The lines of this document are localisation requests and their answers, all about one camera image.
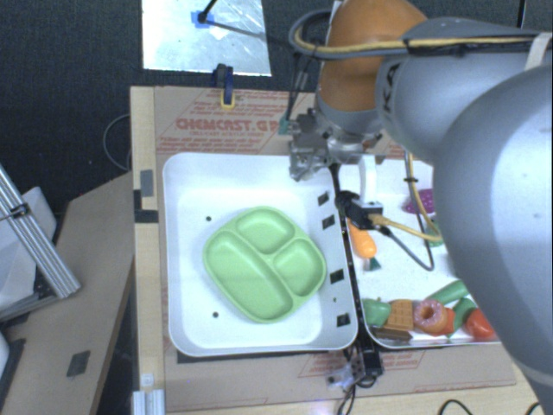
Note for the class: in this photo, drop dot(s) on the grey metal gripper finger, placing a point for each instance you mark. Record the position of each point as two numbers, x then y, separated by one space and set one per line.
314 166
295 169

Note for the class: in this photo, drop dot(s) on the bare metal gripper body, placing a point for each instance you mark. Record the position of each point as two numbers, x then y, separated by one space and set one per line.
312 135

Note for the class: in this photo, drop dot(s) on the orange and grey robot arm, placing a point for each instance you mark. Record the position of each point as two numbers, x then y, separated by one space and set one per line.
484 154

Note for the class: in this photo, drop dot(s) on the orange carrot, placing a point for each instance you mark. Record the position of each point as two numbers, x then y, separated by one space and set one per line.
363 242

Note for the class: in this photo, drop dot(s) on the thin black and white rod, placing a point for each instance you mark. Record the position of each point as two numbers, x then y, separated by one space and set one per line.
351 266

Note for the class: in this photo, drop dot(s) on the green divided plate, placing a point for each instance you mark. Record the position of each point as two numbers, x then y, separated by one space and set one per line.
242 266

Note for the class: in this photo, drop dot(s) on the purple grapes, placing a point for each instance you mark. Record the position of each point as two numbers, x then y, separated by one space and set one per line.
425 198

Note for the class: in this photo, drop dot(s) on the white plastic tray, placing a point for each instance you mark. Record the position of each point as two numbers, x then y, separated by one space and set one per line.
397 270
190 231

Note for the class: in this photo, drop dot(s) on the small green broccoli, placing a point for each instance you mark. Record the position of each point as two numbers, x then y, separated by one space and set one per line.
435 238

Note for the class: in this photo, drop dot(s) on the green pepper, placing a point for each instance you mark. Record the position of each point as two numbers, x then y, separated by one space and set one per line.
375 311

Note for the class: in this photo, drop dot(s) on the brown waffle biscuit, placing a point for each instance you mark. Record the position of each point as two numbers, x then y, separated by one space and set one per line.
398 316

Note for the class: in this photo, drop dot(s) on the long green cucumber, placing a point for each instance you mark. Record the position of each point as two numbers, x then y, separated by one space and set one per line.
449 292

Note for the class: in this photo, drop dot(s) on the pink doughnut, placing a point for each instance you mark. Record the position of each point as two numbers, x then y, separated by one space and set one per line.
437 323

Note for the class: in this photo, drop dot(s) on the short green vegetable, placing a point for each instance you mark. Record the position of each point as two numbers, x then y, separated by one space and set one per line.
463 310

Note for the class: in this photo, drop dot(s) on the brown cardboard board red print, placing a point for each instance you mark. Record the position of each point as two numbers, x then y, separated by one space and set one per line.
242 378

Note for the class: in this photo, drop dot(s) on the red tomato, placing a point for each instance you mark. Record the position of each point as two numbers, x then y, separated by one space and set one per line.
478 324

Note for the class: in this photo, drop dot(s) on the black cylinder on white bracket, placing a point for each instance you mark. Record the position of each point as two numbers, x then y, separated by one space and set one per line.
365 212

